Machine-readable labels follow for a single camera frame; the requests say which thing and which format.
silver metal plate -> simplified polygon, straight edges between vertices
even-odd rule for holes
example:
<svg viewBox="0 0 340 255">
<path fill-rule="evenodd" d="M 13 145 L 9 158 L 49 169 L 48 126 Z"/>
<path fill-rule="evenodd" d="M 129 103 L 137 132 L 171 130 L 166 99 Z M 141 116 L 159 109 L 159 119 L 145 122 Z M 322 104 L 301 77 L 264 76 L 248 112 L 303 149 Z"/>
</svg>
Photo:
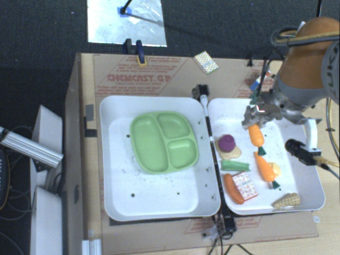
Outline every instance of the silver metal plate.
<svg viewBox="0 0 340 255">
<path fill-rule="evenodd" d="M 123 44 L 132 39 L 146 46 L 166 47 L 160 0 L 133 0 L 127 15 L 119 9 L 128 0 L 88 0 L 88 42 Z"/>
</svg>

green plate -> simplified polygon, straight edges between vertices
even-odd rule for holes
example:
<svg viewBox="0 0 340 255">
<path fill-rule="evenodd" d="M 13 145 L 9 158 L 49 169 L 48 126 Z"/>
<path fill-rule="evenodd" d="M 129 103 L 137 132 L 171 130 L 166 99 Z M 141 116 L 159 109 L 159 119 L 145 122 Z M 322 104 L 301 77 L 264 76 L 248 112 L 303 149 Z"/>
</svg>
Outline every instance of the green plate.
<svg viewBox="0 0 340 255">
<path fill-rule="evenodd" d="M 189 121 L 177 112 L 153 112 L 130 125 L 132 147 L 139 165 L 152 174 L 180 171 L 194 165 L 198 146 Z"/>
</svg>

cardboard box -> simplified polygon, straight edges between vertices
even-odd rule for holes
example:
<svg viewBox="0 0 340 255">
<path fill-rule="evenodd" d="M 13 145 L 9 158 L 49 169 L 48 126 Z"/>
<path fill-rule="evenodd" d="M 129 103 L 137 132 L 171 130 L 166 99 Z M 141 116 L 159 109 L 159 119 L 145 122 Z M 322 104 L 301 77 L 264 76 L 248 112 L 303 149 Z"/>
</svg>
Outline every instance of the cardboard box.
<svg viewBox="0 0 340 255">
<path fill-rule="evenodd" d="M 81 254 L 81 241 L 102 239 L 103 254 L 132 254 L 208 247 L 201 232 L 213 226 L 210 217 L 119 223 L 103 206 L 103 165 L 99 139 L 100 102 L 109 95 L 190 97 L 198 84 L 208 84 L 209 99 L 248 97 L 262 62 L 247 67 L 243 59 L 216 59 L 219 69 L 205 75 L 187 57 L 147 57 L 139 67 L 136 56 L 77 54 L 65 102 L 66 183 L 69 254 Z M 271 71 L 275 73 L 275 63 Z M 263 88 L 269 89 L 272 79 Z M 236 218 L 237 232 L 226 243 L 250 243 L 315 237 L 309 211 Z"/>
</svg>

orange carrot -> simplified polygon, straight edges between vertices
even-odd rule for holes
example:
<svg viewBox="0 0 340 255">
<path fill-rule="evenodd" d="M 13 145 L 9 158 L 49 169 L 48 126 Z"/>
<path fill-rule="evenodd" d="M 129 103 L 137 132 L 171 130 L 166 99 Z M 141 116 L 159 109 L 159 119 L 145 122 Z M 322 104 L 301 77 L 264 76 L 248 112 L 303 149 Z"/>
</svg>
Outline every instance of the orange carrot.
<svg viewBox="0 0 340 255">
<path fill-rule="evenodd" d="M 241 196 L 239 191 L 236 189 L 233 177 L 231 174 L 225 174 L 224 175 L 224 185 L 227 189 L 227 192 L 229 196 L 232 198 L 232 200 L 237 204 L 243 204 L 244 198 Z"/>
<path fill-rule="evenodd" d="M 259 156 L 257 152 L 254 152 L 254 155 L 263 180 L 266 182 L 273 182 L 275 180 L 275 173 L 270 164 L 268 164 L 263 157 Z"/>
<path fill-rule="evenodd" d="M 259 128 L 259 126 L 257 124 L 255 125 L 251 125 L 250 127 L 248 127 L 248 131 L 249 131 L 249 136 L 250 136 L 250 140 L 251 143 L 258 147 L 258 154 L 260 156 L 263 156 L 266 154 L 265 150 L 263 149 L 263 145 L 265 143 L 265 139 L 264 136 Z"/>
</svg>

white tray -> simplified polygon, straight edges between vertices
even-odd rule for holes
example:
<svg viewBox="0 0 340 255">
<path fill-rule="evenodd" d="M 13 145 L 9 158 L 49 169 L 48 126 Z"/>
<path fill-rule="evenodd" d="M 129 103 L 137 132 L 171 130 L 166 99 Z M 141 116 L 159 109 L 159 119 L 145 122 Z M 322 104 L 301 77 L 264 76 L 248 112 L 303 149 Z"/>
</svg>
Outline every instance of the white tray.
<svg viewBox="0 0 340 255">
<path fill-rule="evenodd" d="M 138 164 L 128 137 L 132 120 L 144 113 L 183 114 L 195 134 L 199 158 L 192 167 L 149 174 Z M 201 104 L 191 98 L 109 96 L 100 104 L 104 204 L 118 221 L 201 217 L 215 214 L 220 197 Z"/>
<path fill-rule="evenodd" d="M 286 119 L 275 120 L 266 124 L 261 129 L 267 154 L 264 156 L 268 162 L 277 163 L 282 175 L 276 179 L 280 188 L 273 190 L 271 183 L 262 180 L 253 153 L 257 147 L 250 142 L 247 130 L 244 130 L 241 121 L 249 99 L 214 99 L 208 105 L 214 140 L 217 141 L 224 134 L 231 134 L 236 145 L 241 149 L 242 155 L 236 159 L 240 162 L 250 164 L 250 179 L 255 185 L 257 197 L 245 201 L 244 204 L 234 203 L 225 192 L 225 200 L 230 210 L 239 215 L 271 214 L 286 211 L 317 210 L 325 203 L 325 194 L 321 186 L 320 178 L 314 166 L 306 166 L 291 156 L 285 150 L 285 142 L 288 139 L 295 139 L 305 143 L 303 126 L 294 125 Z M 218 152 L 219 166 L 222 159 Z M 220 170 L 221 177 L 226 173 L 235 175 L 239 172 L 226 172 Z M 295 207 L 275 209 L 271 204 L 286 193 L 296 192 L 301 198 L 301 204 Z"/>
</svg>

